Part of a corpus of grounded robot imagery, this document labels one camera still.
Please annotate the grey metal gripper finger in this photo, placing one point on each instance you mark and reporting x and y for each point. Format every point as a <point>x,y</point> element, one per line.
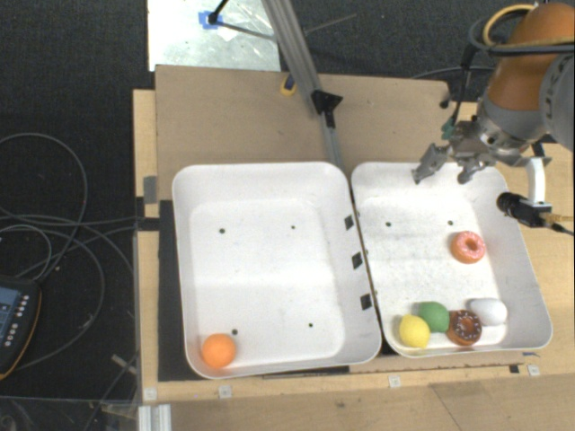
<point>471,171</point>
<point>430,162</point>

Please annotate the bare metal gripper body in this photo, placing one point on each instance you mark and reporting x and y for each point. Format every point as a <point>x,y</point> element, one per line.
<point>487,144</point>

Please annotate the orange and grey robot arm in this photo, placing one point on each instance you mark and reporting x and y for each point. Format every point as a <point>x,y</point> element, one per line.
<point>525,70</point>

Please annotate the pink frosted doughnut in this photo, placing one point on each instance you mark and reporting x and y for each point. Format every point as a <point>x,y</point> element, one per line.
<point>462,253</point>

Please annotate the white plastic tray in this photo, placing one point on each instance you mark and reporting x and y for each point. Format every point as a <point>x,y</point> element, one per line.
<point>418,263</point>
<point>269,263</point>

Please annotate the white egg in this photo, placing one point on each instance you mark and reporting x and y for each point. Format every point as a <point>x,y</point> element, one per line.
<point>488,311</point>

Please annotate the green lime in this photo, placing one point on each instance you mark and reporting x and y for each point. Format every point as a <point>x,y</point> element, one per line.
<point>435,314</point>

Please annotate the chocolate sprinkled doughnut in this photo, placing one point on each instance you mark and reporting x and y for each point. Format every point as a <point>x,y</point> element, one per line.
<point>458,336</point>

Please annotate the yellow lemon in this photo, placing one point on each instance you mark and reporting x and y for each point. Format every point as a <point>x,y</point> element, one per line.
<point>413,331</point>

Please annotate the brown cardboard board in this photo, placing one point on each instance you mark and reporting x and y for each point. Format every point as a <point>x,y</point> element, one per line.
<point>242,124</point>

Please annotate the orange toy orange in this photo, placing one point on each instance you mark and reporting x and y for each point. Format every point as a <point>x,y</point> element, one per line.
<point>218,350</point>

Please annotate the black cylinder on white bracket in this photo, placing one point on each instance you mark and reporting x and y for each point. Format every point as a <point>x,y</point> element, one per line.
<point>526,209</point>

